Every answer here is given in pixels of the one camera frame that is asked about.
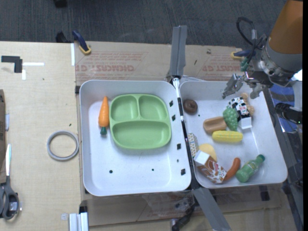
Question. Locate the yellow corn cob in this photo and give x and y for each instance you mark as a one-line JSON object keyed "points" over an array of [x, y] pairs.
{"points": [[227, 136]]}

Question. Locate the tan hot dog bun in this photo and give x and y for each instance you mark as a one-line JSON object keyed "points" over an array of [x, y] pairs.
{"points": [[213, 124]]}

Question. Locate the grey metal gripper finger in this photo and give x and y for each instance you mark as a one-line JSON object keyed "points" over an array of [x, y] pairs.
{"points": [[256, 91], [231, 85]]}

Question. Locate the green divided plate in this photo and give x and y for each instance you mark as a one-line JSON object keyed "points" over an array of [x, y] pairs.
{"points": [[140, 133]]}

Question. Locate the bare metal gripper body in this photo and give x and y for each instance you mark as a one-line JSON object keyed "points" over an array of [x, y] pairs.
{"points": [[267, 74]]}

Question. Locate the black and white cow carton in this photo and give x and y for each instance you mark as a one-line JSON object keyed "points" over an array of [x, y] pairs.
{"points": [[241, 108]]}

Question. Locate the orange and white carton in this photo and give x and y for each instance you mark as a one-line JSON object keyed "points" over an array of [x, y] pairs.
{"points": [[211, 170]]}

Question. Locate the white plastic tray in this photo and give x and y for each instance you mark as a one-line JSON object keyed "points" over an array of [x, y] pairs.
{"points": [[260, 143], [134, 170]]}

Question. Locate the green grapes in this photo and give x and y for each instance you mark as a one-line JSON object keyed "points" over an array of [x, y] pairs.
{"points": [[231, 118]]}

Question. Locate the brown doughnut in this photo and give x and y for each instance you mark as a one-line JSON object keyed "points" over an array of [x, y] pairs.
{"points": [[190, 106]]}

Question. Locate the orange carrot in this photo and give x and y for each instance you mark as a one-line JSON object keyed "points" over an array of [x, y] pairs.
{"points": [[104, 114]]}

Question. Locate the brown cardboard board, red print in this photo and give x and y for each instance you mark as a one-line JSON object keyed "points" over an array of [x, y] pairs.
{"points": [[125, 64]]}

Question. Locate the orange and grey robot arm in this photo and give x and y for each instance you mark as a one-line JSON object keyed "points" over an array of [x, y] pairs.
{"points": [[286, 25]]}

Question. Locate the green bottle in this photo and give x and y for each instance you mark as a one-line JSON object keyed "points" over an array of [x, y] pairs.
{"points": [[249, 170]]}

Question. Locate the grey tape roll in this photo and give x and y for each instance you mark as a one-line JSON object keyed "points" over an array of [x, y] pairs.
{"points": [[49, 148]]}

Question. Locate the black cylinder on white bracket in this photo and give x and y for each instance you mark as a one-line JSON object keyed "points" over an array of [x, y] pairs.
{"points": [[287, 113]]}

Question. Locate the pale yellow rounded slice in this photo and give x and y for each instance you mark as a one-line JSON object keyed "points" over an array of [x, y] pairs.
{"points": [[209, 149]]}

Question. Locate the orange sausage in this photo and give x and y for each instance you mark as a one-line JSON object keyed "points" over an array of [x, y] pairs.
{"points": [[234, 168]]}

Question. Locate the small patterned carton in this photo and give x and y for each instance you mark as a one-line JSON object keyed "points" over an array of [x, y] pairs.
{"points": [[193, 144]]}

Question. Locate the beige biscuit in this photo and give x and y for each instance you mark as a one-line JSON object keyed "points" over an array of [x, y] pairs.
{"points": [[250, 108]]}

